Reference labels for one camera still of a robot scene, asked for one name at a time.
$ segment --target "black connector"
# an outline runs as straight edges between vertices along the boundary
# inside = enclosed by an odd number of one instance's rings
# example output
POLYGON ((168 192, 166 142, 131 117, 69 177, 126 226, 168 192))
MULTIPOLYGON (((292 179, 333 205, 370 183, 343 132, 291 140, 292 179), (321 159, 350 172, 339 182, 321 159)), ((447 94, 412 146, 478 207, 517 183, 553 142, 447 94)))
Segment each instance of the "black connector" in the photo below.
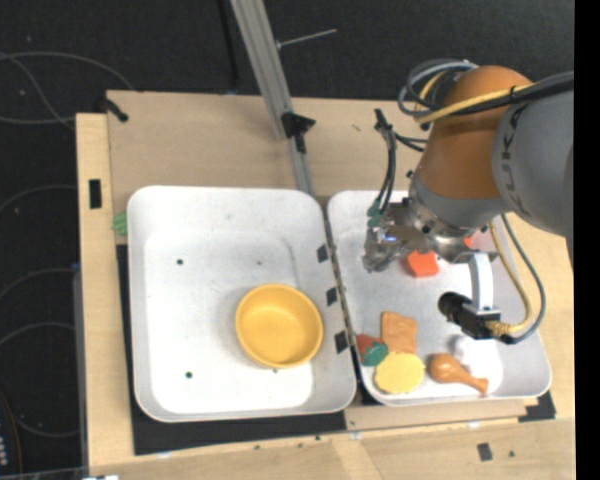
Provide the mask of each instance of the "black connector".
POLYGON ((451 322, 460 326, 462 332, 476 340, 493 338, 493 334, 486 327, 486 322, 499 321, 500 313, 476 314, 465 308, 465 304, 471 304, 471 299, 459 293, 446 292, 438 300, 438 309, 451 322))

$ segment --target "black clamp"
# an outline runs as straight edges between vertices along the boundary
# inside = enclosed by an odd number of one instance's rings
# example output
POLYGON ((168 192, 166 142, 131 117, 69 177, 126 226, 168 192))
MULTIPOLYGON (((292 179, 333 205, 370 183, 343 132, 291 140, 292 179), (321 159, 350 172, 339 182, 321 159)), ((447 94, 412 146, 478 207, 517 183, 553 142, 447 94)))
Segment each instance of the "black clamp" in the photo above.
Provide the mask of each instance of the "black clamp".
POLYGON ((304 134, 308 132, 314 124, 316 124, 315 120, 299 116, 293 112, 282 114, 284 133, 287 135, 288 139, 295 139, 296 149, 300 153, 306 154, 307 152, 307 147, 304 143, 304 134))

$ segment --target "empty white tray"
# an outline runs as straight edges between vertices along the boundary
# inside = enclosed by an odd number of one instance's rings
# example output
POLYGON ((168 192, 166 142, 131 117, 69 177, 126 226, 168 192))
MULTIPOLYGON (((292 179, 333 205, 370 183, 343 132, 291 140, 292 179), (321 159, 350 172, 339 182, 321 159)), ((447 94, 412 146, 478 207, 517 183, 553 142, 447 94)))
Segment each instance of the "empty white tray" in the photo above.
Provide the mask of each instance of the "empty white tray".
MULTIPOLYGON (((395 193, 400 201, 407 194, 395 193)), ((488 397, 524 398, 539 396, 551 382, 551 370, 540 336, 534 333, 516 345, 495 340, 473 340, 460 327, 448 322, 438 310, 438 299, 447 291, 471 298, 471 278, 467 265, 451 265, 439 261, 440 272, 434 277, 414 278, 405 273, 399 262, 384 272, 368 273, 362 265, 366 238, 366 211, 377 196, 375 192, 347 191, 336 194, 328 204, 335 257, 345 293, 345 307, 354 334, 380 336, 383 311, 395 311, 416 320, 418 324, 417 354, 425 362, 431 354, 451 352, 462 340, 469 347, 466 359, 474 376, 489 379, 488 397)), ((472 246, 494 251, 490 234, 474 237, 472 246)), ((492 263, 494 306, 502 310, 502 320, 519 322, 524 304, 500 259, 492 263)), ((475 389, 464 384, 439 384, 428 375, 410 393, 390 395, 378 389, 373 381, 374 367, 361 366, 362 381, 379 402, 391 406, 439 403, 482 398, 475 389)))
POLYGON ((314 199, 295 190, 154 186, 131 197, 127 216, 135 395, 149 416, 315 414, 352 401, 355 372, 314 199), (309 363, 276 371, 240 348, 235 310, 266 283, 296 287, 318 307, 324 340, 309 363))

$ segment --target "black floor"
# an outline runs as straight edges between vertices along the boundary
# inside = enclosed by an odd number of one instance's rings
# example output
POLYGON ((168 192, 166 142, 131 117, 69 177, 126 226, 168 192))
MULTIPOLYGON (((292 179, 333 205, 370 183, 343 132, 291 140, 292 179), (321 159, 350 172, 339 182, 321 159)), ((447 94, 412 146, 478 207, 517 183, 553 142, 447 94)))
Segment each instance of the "black floor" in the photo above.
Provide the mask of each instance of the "black floor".
MULTIPOLYGON (((575 0, 265 3, 280 41, 338 30, 282 49, 294 96, 394 99, 410 68, 438 57, 501 64, 536 80, 574 68, 575 0)), ((136 89, 254 94, 235 20, 222 9, 237 81, 218 0, 0 0, 0 52, 84 56, 136 89)), ((92 111, 107 89, 127 85, 76 58, 0 60, 0 388, 19 421, 25 470, 44 471, 81 465, 75 145, 70 121, 6 122, 54 120, 22 66, 59 116, 92 111)))

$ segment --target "wooden table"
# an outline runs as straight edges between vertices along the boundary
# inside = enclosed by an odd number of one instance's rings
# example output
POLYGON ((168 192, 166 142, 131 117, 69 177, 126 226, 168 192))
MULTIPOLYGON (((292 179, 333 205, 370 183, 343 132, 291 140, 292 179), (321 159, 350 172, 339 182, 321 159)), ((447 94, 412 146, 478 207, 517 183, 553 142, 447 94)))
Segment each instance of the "wooden table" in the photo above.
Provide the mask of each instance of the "wooden table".
MULTIPOLYGON (((236 472, 239 478, 254 479, 575 478, 573 272, 562 238, 515 217, 512 225, 549 301, 541 336, 553 372, 555 419, 520 423, 518 416, 535 399, 401 409, 363 406, 356 400, 346 410, 344 432, 134 455, 115 253, 124 238, 112 231, 113 216, 144 185, 295 184, 287 146, 273 139, 259 97, 127 91, 112 91, 108 97, 130 115, 128 122, 102 114, 77 118, 91 474, 125 479, 214 479, 236 472), (178 154, 183 147, 184 156, 178 154), (91 191, 98 185, 102 200, 94 204, 91 191), (488 447, 491 459, 481 457, 478 445, 488 447)), ((373 131, 374 108, 382 108, 399 132, 424 136, 395 102, 296 98, 294 107, 317 121, 307 134, 307 146, 320 201, 340 190, 379 187, 386 149, 373 131)), ((417 159, 401 148, 399 175, 417 159)), ((537 307, 533 278, 521 265, 522 282, 537 307)))

